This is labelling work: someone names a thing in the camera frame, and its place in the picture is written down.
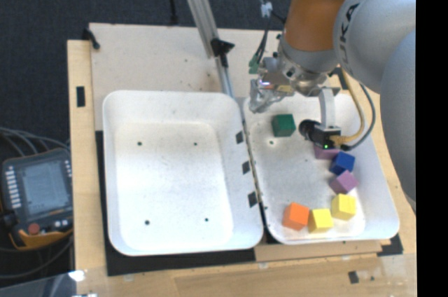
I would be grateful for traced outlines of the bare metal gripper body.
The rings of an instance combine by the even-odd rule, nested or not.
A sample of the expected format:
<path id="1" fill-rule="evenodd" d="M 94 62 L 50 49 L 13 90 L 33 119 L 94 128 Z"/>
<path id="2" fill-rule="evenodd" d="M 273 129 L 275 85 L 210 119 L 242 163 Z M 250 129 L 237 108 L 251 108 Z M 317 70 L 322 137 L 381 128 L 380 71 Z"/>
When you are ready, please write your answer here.
<path id="1" fill-rule="evenodd" d="M 289 59 L 265 57 L 258 66 L 258 87 L 261 93 L 273 97 L 289 97 L 295 93 L 314 96 L 325 83 L 326 73 L 312 72 Z"/>

